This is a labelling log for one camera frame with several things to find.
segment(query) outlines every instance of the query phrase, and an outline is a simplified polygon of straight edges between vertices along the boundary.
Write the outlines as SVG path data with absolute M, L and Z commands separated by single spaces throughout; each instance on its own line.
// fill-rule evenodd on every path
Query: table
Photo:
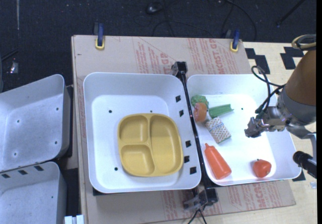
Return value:
M 165 73 L 171 72 L 171 65 L 175 61 L 186 61 L 188 74 L 197 73 L 251 73 L 250 66 L 256 60 L 265 56 L 270 68 L 270 81 L 283 84 L 290 77 L 292 70 L 286 70 L 281 60 L 281 53 L 290 44 L 249 43 L 240 42 L 238 53 L 229 51 L 230 41 L 227 39 L 186 39 L 186 38 L 156 38 L 156 37 L 118 37 L 106 36 L 105 49 L 95 49 L 95 36 L 76 35 L 71 39 L 74 103 L 75 103 L 75 136 L 78 155 L 80 204 L 86 223 L 148 223 L 159 221 L 158 216 L 165 213 L 165 209 L 156 209 L 156 203 L 162 203 L 161 192 L 132 193 L 131 195 L 102 195 L 94 196 L 93 188 L 88 177 L 88 162 L 86 148 L 86 133 L 84 126 L 83 80 L 91 72 L 139 72 Z M 254 59 L 248 59 L 245 51 L 250 55 L 255 52 Z M 294 58 L 295 64 L 300 58 Z M 316 124 L 308 127 L 316 131 Z M 295 147 L 312 155 L 311 144 L 308 140 L 301 140 L 292 136 Z M 317 223 L 317 189 L 316 180 L 304 173 L 306 180 L 286 180 L 281 182 L 292 190 L 295 202 L 288 202 L 286 207 L 266 208 L 262 210 L 242 211 L 236 213 L 217 214 L 207 216 L 207 223 Z M 144 212 L 138 211 L 136 205 L 144 200 Z M 176 216 L 165 216 L 161 222 L 187 223 L 190 214 L 185 219 Z

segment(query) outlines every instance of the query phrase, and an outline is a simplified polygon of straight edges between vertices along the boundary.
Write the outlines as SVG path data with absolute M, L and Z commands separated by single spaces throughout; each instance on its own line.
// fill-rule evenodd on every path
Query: blue clamp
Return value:
M 99 50 L 104 49 L 103 33 L 104 33 L 104 26 L 102 23 L 99 23 L 98 37 L 97 39 L 95 39 L 95 47 Z
M 238 51 L 238 41 L 239 41 L 239 29 L 236 29 L 233 33 L 233 41 L 230 43 L 230 50 L 232 52 Z

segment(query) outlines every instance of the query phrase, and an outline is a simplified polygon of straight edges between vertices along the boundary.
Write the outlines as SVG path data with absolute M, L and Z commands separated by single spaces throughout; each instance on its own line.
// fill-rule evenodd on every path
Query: orange food toy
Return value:
M 266 177 L 272 169 L 272 164 L 265 160 L 257 160 L 254 162 L 253 171 L 259 178 Z
M 216 179 L 223 179 L 231 174 L 231 168 L 214 146 L 207 143 L 205 155 Z
M 193 116 L 196 122 L 203 122 L 206 120 L 207 116 L 207 105 L 202 102 L 197 102 L 195 104 L 195 109 L 193 111 Z

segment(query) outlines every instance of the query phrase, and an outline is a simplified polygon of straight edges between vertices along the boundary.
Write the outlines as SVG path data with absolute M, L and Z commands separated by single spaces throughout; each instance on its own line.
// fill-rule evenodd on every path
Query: yellow plate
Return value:
M 171 175 L 183 164 L 181 138 L 175 122 L 162 114 L 134 114 L 118 125 L 123 168 L 131 175 Z

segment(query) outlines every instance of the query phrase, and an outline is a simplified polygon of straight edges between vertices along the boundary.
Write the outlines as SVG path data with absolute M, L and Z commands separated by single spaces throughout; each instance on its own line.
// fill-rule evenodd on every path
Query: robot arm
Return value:
M 294 41 L 293 47 L 295 44 L 301 49 L 300 45 Z M 308 52 L 299 62 L 287 84 L 282 86 L 283 90 L 279 94 L 276 106 L 267 107 L 264 110 L 259 109 L 259 112 L 256 112 L 258 115 L 250 119 L 245 135 L 258 137 L 264 131 L 283 131 L 286 128 L 301 139 L 310 139 L 313 157 L 303 152 L 296 152 L 293 159 L 316 178 L 316 133 L 304 127 L 316 122 L 315 48 L 316 43 L 312 43 L 311 47 L 306 45 L 303 48 Z

